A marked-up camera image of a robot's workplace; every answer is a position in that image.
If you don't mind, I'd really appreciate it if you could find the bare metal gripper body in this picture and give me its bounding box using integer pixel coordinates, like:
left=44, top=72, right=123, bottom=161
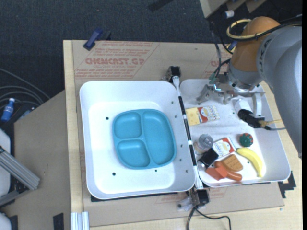
left=211, top=77, right=255, bottom=98

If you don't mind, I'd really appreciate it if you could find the yellow cheese carton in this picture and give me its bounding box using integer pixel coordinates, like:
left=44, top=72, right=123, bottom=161
left=185, top=104, right=221, bottom=127

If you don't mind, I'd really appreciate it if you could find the white plastic tray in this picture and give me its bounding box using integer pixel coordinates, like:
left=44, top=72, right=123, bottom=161
left=179, top=78, right=292, bottom=188
left=79, top=80, right=196, bottom=200

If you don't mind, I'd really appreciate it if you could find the thin black and white rod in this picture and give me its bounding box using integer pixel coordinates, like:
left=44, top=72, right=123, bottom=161
left=173, top=76, right=203, bottom=189

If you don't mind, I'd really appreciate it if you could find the green and red strawberry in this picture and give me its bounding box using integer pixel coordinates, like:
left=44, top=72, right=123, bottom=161
left=239, top=132, right=254, bottom=148

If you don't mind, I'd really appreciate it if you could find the small grey-topped can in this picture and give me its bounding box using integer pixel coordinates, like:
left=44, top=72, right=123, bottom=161
left=193, top=133, right=214, bottom=156

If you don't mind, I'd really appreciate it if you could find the red and white carton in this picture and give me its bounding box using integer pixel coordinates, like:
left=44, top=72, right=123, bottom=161
left=212, top=137, right=236, bottom=158

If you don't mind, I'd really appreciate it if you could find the black bottle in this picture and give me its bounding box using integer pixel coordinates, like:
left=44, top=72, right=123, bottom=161
left=197, top=148, right=220, bottom=170

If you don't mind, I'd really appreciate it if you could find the brown biscuit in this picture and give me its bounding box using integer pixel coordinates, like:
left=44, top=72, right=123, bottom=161
left=220, top=154, right=244, bottom=173

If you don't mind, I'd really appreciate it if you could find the yellow banana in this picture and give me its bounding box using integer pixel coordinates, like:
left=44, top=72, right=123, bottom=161
left=236, top=147, right=264, bottom=178

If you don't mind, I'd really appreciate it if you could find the brown cardboard board red print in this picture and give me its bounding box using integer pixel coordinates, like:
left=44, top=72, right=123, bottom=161
left=71, top=40, right=286, bottom=227

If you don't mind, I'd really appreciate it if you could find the blue divided plate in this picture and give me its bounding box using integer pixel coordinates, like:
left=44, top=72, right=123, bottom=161
left=112, top=108, right=177, bottom=170

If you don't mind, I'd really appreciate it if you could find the orange sausage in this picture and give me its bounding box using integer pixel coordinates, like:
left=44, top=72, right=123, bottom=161
left=214, top=161, right=243, bottom=182

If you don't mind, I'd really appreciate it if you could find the blue plastic bottle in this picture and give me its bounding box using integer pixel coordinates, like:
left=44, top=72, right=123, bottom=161
left=0, top=97, right=16, bottom=123

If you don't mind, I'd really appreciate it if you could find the black cylinder on white bracket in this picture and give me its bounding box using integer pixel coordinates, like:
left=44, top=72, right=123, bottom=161
left=233, top=92, right=266, bottom=129

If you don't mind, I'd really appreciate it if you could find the black block with thin wires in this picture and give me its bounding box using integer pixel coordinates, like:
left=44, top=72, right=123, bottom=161
left=162, top=66, right=182, bottom=83
left=191, top=188, right=211, bottom=208

